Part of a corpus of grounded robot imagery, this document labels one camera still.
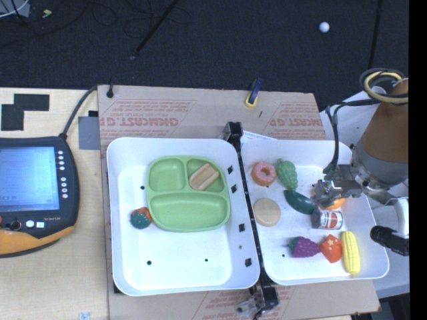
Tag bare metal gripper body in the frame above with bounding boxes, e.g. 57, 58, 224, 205
329, 163, 380, 199

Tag orange fruit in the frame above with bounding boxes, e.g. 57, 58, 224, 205
322, 197, 346, 211

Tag red and white can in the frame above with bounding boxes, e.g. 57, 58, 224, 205
311, 207, 344, 231

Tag dark green cucumber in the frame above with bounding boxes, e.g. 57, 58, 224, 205
283, 189, 316, 216

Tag green grapes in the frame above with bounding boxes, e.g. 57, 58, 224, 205
275, 158, 299, 191

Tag orange carton with star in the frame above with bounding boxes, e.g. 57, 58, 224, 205
318, 233, 344, 264

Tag yellow corn cob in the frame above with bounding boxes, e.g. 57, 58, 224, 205
340, 230, 362, 276

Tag tan round biscuit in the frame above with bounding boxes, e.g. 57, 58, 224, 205
252, 197, 282, 227

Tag purple grapes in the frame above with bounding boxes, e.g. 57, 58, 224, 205
288, 236, 322, 259

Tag pink doughnut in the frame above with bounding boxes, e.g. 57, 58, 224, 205
250, 161, 278, 187

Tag thin black rod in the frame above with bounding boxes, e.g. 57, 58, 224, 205
232, 134, 270, 291

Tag white plastic tray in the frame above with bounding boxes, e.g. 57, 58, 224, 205
106, 137, 262, 297
240, 138, 391, 287

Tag white paper sheet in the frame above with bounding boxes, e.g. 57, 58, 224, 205
240, 130, 278, 143

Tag tan hot dog bun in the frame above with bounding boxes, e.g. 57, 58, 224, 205
187, 163, 221, 191

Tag green divided plate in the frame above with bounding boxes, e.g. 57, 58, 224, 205
145, 155, 232, 233

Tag brown cardboard board red print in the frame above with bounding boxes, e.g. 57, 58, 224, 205
96, 84, 382, 320

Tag red strawberry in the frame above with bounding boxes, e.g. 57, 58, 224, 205
129, 207, 153, 230

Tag black cylinder on white bracket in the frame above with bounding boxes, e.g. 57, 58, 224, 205
369, 196, 410, 257

